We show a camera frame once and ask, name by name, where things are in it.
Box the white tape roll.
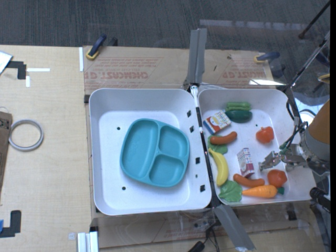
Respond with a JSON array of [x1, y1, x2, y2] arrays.
[[8, 119, 45, 152]]

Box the green lettuce leaf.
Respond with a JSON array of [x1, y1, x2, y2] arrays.
[[218, 180, 243, 203], [207, 135, 228, 155]]

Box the orange carrot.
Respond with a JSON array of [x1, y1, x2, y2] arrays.
[[241, 184, 285, 200]]

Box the dark green cucumber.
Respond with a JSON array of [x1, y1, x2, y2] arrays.
[[225, 110, 253, 123]]

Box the blue divided plate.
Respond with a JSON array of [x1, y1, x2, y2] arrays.
[[119, 118, 191, 188]]

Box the brown cardboard board red print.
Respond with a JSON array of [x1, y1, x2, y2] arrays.
[[82, 45, 317, 249]]

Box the thin black and white rod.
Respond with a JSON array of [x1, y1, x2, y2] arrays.
[[191, 85, 219, 208]]

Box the red and blue carton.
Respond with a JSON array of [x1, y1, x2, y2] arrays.
[[203, 110, 232, 135]]

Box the yellow banana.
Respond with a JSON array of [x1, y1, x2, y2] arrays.
[[208, 148, 229, 187]]

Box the pink and white carton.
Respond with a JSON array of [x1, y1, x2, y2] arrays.
[[236, 148, 256, 179]]

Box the white plastic tray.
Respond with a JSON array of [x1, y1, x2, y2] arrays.
[[88, 88, 212, 216], [197, 88, 314, 207]]

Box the orange-brown sausage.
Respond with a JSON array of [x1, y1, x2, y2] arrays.
[[209, 131, 238, 145], [233, 173, 265, 188]]

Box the light green bean pods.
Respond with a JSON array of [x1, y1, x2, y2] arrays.
[[225, 101, 252, 112]]

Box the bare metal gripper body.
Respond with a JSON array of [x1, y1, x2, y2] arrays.
[[279, 143, 312, 172]]

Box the black cylinder on white bracket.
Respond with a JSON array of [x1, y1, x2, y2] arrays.
[[309, 187, 331, 213]]

